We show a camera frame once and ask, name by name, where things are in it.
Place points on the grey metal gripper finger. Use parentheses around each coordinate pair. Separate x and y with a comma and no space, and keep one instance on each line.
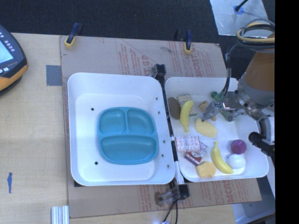
(232,114)
(211,109)

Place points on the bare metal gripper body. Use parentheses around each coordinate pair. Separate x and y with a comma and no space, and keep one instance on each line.
(236,102)

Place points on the thin black and white rod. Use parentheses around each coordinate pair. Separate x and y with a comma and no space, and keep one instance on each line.
(173,146)

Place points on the tan biscuit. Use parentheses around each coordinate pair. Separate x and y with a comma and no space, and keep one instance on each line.
(203,105)

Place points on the white and red carton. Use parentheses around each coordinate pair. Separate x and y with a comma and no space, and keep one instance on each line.
(187,143)

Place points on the yellow banana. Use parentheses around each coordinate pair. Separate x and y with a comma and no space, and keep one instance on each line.
(219,160)
(185,114)

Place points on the white egg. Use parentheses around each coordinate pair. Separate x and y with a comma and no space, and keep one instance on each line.
(236,161)

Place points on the yellow and green patterned packet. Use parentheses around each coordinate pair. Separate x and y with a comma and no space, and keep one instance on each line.
(183,98)

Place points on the brown kiwi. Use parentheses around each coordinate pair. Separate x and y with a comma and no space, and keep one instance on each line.
(174,108)

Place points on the dark red carton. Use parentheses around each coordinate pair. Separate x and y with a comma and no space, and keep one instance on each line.
(192,157)

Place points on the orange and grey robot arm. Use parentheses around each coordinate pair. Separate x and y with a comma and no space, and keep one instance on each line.
(261,73)

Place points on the white plastic tray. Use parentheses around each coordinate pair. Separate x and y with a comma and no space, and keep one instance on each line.
(252,162)
(84,129)

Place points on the black cylinder on white bracket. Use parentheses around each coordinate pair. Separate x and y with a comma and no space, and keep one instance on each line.
(259,141)

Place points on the brown cardboard board red print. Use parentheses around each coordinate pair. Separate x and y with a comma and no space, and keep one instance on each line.
(98,55)

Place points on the small white and red packet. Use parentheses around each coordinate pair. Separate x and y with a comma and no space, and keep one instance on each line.
(203,147)

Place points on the yellow rounded slice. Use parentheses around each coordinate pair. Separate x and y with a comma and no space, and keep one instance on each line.
(206,128)

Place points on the yellow ridged cake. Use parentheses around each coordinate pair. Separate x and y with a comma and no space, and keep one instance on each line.
(206,169)

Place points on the purple ridged cup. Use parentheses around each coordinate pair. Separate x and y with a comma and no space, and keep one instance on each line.
(238,146)

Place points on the blue divided plate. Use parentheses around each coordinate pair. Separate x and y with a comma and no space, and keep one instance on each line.
(128,146)

